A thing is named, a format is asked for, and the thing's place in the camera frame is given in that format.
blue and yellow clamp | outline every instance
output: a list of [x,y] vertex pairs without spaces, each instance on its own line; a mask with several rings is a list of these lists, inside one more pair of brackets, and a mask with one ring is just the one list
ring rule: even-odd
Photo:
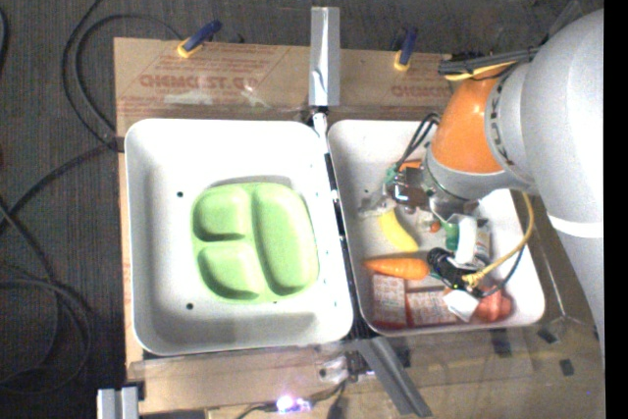
[[394,67],[399,71],[406,71],[410,68],[410,57],[414,51],[414,45],[418,36],[418,29],[413,27],[405,31],[405,38],[401,44],[401,49],[394,57]]
[[198,51],[203,45],[205,40],[211,39],[215,33],[220,31],[223,24],[218,20],[208,23],[192,37],[188,37],[177,46],[177,52],[184,58],[189,58],[192,54]]

orange carrot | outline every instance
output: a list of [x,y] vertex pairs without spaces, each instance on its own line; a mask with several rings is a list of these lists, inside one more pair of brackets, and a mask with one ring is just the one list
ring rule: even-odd
[[372,258],[364,261],[364,266],[376,273],[405,280],[423,280],[430,274],[430,266],[420,258]]

yellow banana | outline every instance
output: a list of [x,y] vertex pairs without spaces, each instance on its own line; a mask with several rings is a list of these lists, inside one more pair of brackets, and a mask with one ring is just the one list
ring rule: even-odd
[[415,252],[419,251],[419,245],[399,223],[394,213],[391,211],[382,213],[377,218],[380,228],[386,239],[397,249],[397,251]]

gray floor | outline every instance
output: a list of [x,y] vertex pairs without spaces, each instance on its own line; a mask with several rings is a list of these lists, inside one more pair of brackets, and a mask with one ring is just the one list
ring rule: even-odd
[[[51,170],[98,145],[70,106],[61,79],[64,47],[94,1],[0,0],[9,25],[0,75],[0,202],[6,207]],[[218,18],[224,25],[218,40],[240,34],[250,43],[308,45],[310,8],[327,5],[340,7],[343,48],[388,50],[397,29],[413,25],[418,51],[487,54],[538,44],[569,1],[577,1],[584,14],[604,5],[604,0],[538,0],[535,5],[532,0],[102,0],[80,31],[111,15],[135,13],[190,35]],[[121,18],[85,39],[79,69],[88,95],[111,123],[114,35],[172,38],[156,23]],[[76,80],[69,83],[83,120],[104,135],[107,130],[83,106]],[[104,150],[48,183],[15,213],[45,254],[52,276],[84,300],[93,337],[86,369],[70,384],[44,395],[9,393],[4,380],[41,363],[55,320],[60,320],[55,351],[44,362],[52,368],[30,377],[47,384],[62,381],[76,366],[81,346],[49,291],[3,288],[0,417],[93,417],[94,390],[124,382],[117,182],[117,158]],[[1,232],[0,259],[42,275],[22,237],[6,222]],[[0,279],[14,274],[0,267]]]

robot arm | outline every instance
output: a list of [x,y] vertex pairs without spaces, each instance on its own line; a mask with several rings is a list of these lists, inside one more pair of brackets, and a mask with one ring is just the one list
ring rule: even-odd
[[539,194],[603,356],[603,10],[565,27],[532,62],[492,73],[456,89],[414,184],[444,220],[497,188]]

